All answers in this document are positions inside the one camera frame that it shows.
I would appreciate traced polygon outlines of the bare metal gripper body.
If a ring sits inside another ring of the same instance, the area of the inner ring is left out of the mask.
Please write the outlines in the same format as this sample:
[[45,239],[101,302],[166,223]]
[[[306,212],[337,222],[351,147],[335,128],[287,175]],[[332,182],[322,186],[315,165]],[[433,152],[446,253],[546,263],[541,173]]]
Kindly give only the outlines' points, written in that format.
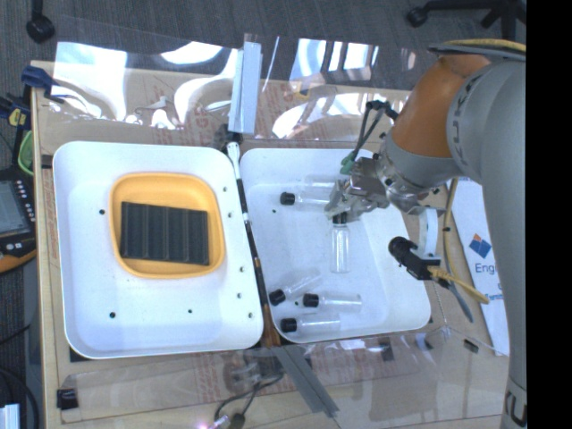
[[380,208],[392,204],[414,212],[432,187],[431,163],[426,156],[360,157],[350,172],[349,193]]

